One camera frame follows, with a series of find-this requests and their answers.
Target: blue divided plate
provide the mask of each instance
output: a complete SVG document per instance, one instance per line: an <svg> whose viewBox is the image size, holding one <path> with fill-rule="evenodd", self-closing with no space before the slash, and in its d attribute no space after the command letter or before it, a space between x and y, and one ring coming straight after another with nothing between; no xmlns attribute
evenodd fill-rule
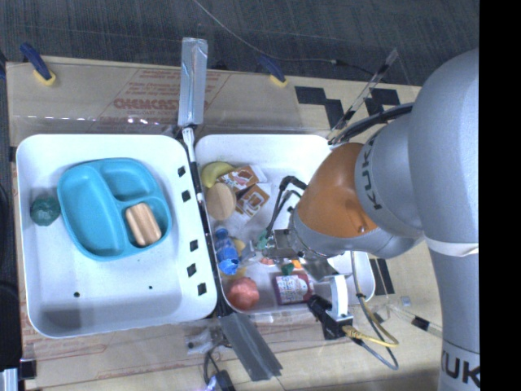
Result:
<svg viewBox="0 0 521 391"><path fill-rule="evenodd" d="M111 261L146 251L168 236L172 216L157 181L130 158L94 160L73 166L58 182L58 199L74 244L87 257ZM125 210L147 203L161 238L140 247L125 219Z"/></svg>

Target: black cable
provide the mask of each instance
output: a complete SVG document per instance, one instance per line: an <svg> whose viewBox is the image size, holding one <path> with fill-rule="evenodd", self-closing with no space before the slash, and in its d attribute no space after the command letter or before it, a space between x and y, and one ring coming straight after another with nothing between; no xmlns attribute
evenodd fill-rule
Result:
<svg viewBox="0 0 521 391"><path fill-rule="evenodd" d="M212 364L213 366L215 367L215 369L217 370L217 373L221 372L219 370L219 367L217 366L217 364L215 363L215 361L213 360L212 358L212 353L213 351L220 345L224 345L225 342L224 341L221 341L219 343L217 343L216 345L214 345L205 355L204 355L204 366L203 366L203 377L204 377L204 383L206 385L208 385L210 383L210 378L208 377L208 364L210 361L212 361Z"/></svg>
<svg viewBox="0 0 521 391"><path fill-rule="evenodd" d="M374 350L372 350L363 340L358 339L361 343L357 343L357 345L360 345L362 348L367 350L370 354L372 354L375 358L377 358L381 363L383 363L385 366L389 367L393 371L398 371L398 362L396 361L394 354L392 354L391 350L387 348L387 351L390 353L392 357L392 361L394 362L394 365L392 365L390 362L386 361L384 358L382 358L382 355L378 354Z"/></svg>
<svg viewBox="0 0 521 391"><path fill-rule="evenodd" d="M385 124L390 120L394 120L400 116L411 113L412 110L413 104L406 103L401 104L400 106L389 108L385 112L374 114L373 116L369 116L365 119L362 119L356 122L354 125L349 126L346 130L342 132L342 134L337 136L338 142L349 142L349 139L354 138L362 132L365 132L374 125Z"/></svg>
<svg viewBox="0 0 521 391"><path fill-rule="evenodd" d="M371 76L374 75L374 71L370 71L369 69L365 69L363 67L359 67L358 65L353 65L353 64L349 64L341 59L332 59L331 60L331 63L333 65L336 65L338 67L350 67L350 68L353 68L353 69L357 69L358 71L362 71L362 72L365 72L366 74L369 74Z"/></svg>
<svg viewBox="0 0 521 391"><path fill-rule="evenodd" d="M292 175L288 175L282 179L278 186L278 194L277 199L275 200L275 206L274 206L274 212L271 217L271 220L269 221L268 226L266 227L266 237L269 236L269 233L274 228L275 220L277 220L277 216L280 213L280 210L282 210L282 207L279 206L282 193L286 190L287 186L290 184L293 184L295 187L300 188L301 190L305 190L308 186L305 182L300 181L297 177L294 177Z"/></svg>
<svg viewBox="0 0 521 391"><path fill-rule="evenodd" d="M277 209L277 217L278 215L280 214L280 212L282 212L282 209L284 208L284 204L290 199L290 197L295 194L297 197L299 198L302 198L302 195L295 191L295 190L287 190L286 191L286 194L284 195L284 197L282 198L282 203L278 206L278 209Z"/></svg>

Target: cable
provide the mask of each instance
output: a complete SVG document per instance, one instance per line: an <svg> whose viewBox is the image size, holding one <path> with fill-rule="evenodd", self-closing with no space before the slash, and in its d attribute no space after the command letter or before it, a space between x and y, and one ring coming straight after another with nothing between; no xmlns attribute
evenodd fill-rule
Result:
<svg viewBox="0 0 521 391"><path fill-rule="evenodd" d="M208 363L212 361L213 366L217 370L217 373L219 373L219 368L217 367L217 364L212 358L212 353L215 350L217 346L221 345L221 343L218 343L217 345L214 345L205 355L204 355L204 367L203 367L203 377L204 377L204 383L208 385L210 383L210 378L208 377Z"/></svg>
<svg viewBox="0 0 521 391"><path fill-rule="evenodd" d="M278 194L277 194L277 199L275 200L274 213L271 217L271 220L269 221L268 226L266 227L266 236L269 236L269 233L274 228L275 220L277 220L277 216L280 214L282 207L286 203L286 201L289 198L289 196L291 195L291 193L294 193L294 194L297 194L298 196L300 196L299 193L297 193L294 190L291 190L288 197L285 196L285 200L282 202L281 205L279 205L280 200L282 198L282 193L287 189L287 186L289 186L290 184L293 184L295 187L297 187L301 190L305 190L308 186L305 182L300 181L297 177L294 177L292 175L287 175L286 177L284 177L282 179L282 181L278 185Z"/></svg>
<svg viewBox="0 0 521 391"><path fill-rule="evenodd" d="M380 339L376 339L375 337L367 336L364 333L359 332L353 326L343 326L342 330L344 331L345 336L350 337L352 339L354 338L354 339L368 340L368 341L371 341L371 342L375 343L376 345L386 346L388 348L396 348L399 345L398 342L388 343L386 341L383 341L383 340L380 340Z"/></svg>
<svg viewBox="0 0 521 391"><path fill-rule="evenodd" d="M357 291L358 301L361 304L362 311L364 312L364 315L367 317L367 320L369 321L369 324L371 325L371 327L373 328L374 332L377 334L377 336L379 337L379 339L381 341L385 341L385 340L384 340L384 338L382 336L382 333L380 333L380 330L383 332L383 334L385 334L392 341L393 344L396 343L396 345L398 345L399 344L398 340L396 340L396 338L393 335L391 335L387 330L385 330L382 327L380 322L377 320L377 318L374 316L374 314L370 311L369 307L367 306L367 303L366 303L366 300L365 300L366 296L361 292L360 284L358 283L357 268L356 268L356 265L355 265L355 252L354 251L351 251L351 267L352 267L352 276L353 276L354 283L355 283L355 289ZM357 338L353 338L352 340L355 343L357 343L358 345L362 346L364 349L368 350L380 362L384 363L387 367L391 368L393 371L397 371L398 370L398 368L399 368L398 361L396 360L396 357L394 356L394 353L391 351L389 346L386 346L385 349L389 353L389 356L391 356L391 359L392 359L394 365L391 365L391 363L389 363L388 361L383 359L381 355L379 355L375 351L373 351L369 346L367 346L363 342L363 340L357 339Z"/></svg>
<svg viewBox="0 0 521 391"><path fill-rule="evenodd" d="M204 13L206 13L206 15L208 17L210 17L210 19L212 19L215 23L217 23L219 26L221 26L230 35L235 37L237 40L241 41L244 45L248 46L250 49L253 49L256 52L259 52L262 55L266 55L266 56L270 57L271 59L276 59L277 61L281 61L281 62L323 62L323 63L328 63L328 64L332 64L332 65L337 65L337 66L344 66L344 67L355 68L355 69L358 69L359 71L365 72L365 73L367 73L367 74L369 74L371 76L374 74L373 72L371 72L371 71L369 71L367 69L364 69L362 67L358 67L356 65L352 65L352 64L346 63L346 62L344 62L341 59L328 59L328 58L283 58L283 57L279 57L279 56L274 56L274 55L268 54L267 52L263 51L258 46L252 45L250 42L246 41L245 39L240 37L237 33L235 33L233 30L228 28L228 26L223 24L211 11L209 11L206 7L204 7L198 0L191 0L191 1L193 3L195 3L195 5L197 5L197 7L199 7Z"/></svg>
<svg viewBox="0 0 521 391"><path fill-rule="evenodd" d="M389 108L385 112L361 119L355 124L344 129L335 137L335 139L337 143L349 142L351 138L354 138L360 133L365 132L374 125L382 125L388 123L390 120L394 120L400 116L411 113L413 111L413 105L413 103L401 104L399 106Z"/></svg>
<svg viewBox="0 0 521 391"><path fill-rule="evenodd" d="M294 194L299 198L302 197L302 195L295 190L284 191L284 197L282 198L281 204L278 206L277 210L274 210L274 215L272 217L273 220L272 220L272 222L270 222L270 225L271 225L270 227L273 227L273 224L275 223L275 220L277 220L278 215L282 212L282 209L284 209L284 205L290 199L290 197Z"/></svg>

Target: water bottle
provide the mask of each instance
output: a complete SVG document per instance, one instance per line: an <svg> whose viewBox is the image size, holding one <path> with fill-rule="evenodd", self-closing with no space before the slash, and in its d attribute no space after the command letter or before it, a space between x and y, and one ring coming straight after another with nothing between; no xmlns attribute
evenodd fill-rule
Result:
<svg viewBox="0 0 521 391"><path fill-rule="evenodd" d="M235 275L239 266L239 253L234 241L228 236L228 230L223 226L217 227L215 237L219 269L226 275Z"/></svg>

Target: sink basin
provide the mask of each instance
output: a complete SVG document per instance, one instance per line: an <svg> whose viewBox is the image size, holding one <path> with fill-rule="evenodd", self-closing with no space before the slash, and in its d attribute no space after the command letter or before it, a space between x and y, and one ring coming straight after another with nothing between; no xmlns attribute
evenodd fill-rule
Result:
<svg viewBox="0 0 521 391"><path fill-rule="evenodd" d="M264 188L270 198L260 212L245 225L240 231L231 231L232 236L240 238L244 243L250 240L256 241L259 234L268 226L275 206L280 182L287 175L294 175L303 182L309 182L318 166L329 155L331 149L327 140L312 134L211 134L201 138L195 146L195 156L199 167L203 168L216 160L230 162L234 166L257 165L266 176L267 183ZM296 207L296 196L292 196L284 207ZM283 212L277 217L274 229L285 229L289 222L289 213ZM216 224L210 218L210 224L215 228ZM371 270L367 253L356 252L357 275L361 290L369 300L375 290L375 281ZM340 274L352 273L350 254L330 258L329 264ZM246 266L244 276L253 279L259 290L260 299L249 310L234 308L238 312L246 313L261 320L270 320L274 314L308 313L305 303L280 305L274 292L274 276L280 275L281 270L277 266L267 266L259 262ZM226 291L233 280L219 272L221 284ZM348 302L358 303L356 289L352 276L347 279ZM329 281L313 281L315 292L327 300L331 300L331 286Z"/></svg>
<svg viewBox="0 0 521 391"><path fill-rule="evenodd" d="M143 164L158 182L172 218L160 243L100 261L80 251L63 217L50 226L36 225L30 205L38 196L57 196L68 169L107 158ZM157 135L40 134L19 145L16 167L28 316L42 335L73 337L182 323L213 311L216 285L190 166L178 141ZM119 200L132 199L133 191L114 188L121 181L118 172L106 171L107 184ZM149 195L147 187L136 192Z"/></svg>

